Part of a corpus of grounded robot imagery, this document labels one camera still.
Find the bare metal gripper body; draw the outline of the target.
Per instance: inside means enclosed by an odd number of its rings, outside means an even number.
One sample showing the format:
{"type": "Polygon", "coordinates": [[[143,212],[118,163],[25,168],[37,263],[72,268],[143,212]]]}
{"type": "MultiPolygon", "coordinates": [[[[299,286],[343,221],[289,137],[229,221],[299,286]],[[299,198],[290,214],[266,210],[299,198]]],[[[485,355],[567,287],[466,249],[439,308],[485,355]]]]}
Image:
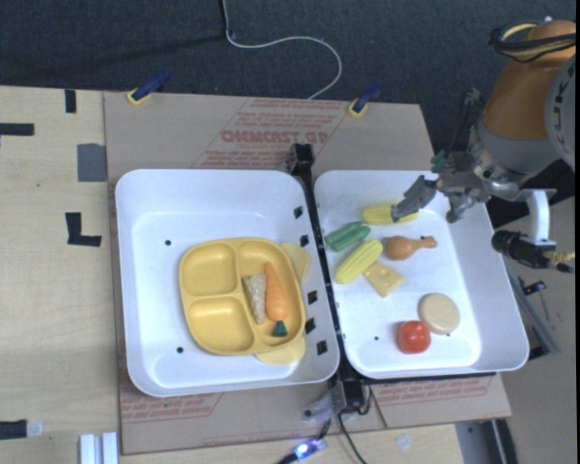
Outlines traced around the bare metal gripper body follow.
{"type": "Polygon", "coordinates": [[[516,172],[494,161],[486,152],[439,153],[436,157],[438,189],[452,207],[463,202],[487,202],[491,197],[515,201],[528,174],[516,172]]]}

